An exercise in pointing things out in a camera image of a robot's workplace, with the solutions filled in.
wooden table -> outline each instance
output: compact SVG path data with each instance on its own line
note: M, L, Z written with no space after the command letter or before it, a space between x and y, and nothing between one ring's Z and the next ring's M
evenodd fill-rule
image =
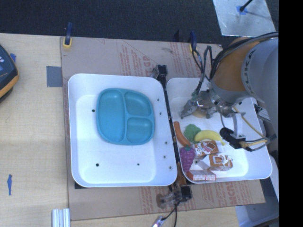
M20 72L0 104L0 226L50 227L52 210L69 207L62 88L46 83L46 67L61 66L60 37L0 34L0 44L16 55ZM71 226L149 227L158 216L72 221ZM174 220L172 214L163 226ZM180 227L238 225L234 207L178 212Z

cardboard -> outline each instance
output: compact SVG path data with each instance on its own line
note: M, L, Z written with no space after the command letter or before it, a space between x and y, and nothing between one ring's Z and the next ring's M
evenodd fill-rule
M167 65L167 81L173 77L198 78L200 72L192 58L189 43L74 37L71 47L66 48L62 45L63 39L60 43L71 220L171 211L171 207L160 208L156 201L159 194L169 193L166 186L82 188L75 183L71 175L67 82L77 73L148 77L158 64ZM220 46L215 44L198 44L197 50L203 54L208 45L212 47L213 57L221 51ZM209 71L210 61L207 59L207 75ZM259 180L191 184L190 188L192 199L181 204L179 211L265 202Z

blue marker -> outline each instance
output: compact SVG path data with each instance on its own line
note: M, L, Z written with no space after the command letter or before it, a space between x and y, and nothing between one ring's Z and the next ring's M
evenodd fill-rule
M11 174L9 174L9 178L8 178L8 187L9 187L9 195L11 195L11 184L12 184L12 178L13 176Z

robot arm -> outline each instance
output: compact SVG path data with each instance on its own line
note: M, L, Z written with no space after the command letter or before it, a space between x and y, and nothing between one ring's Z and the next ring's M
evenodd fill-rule
M266 105L278 137L278 32L236 39L214 59L209 78L209 89L186 103L181 118L197 108L207 118L214 112L235 117L235 105L253 97Z

yellow banana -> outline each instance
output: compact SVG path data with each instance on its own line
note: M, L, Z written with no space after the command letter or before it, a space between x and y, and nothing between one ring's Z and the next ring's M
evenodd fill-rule
M220 134L218 134L216 131L211 131L211 130L202 130L202 131L198 132L195 135L194 140L195 140L195 142L200 142L202 140L217 140L217 141L220 141L222 143L222 145L225 145Z

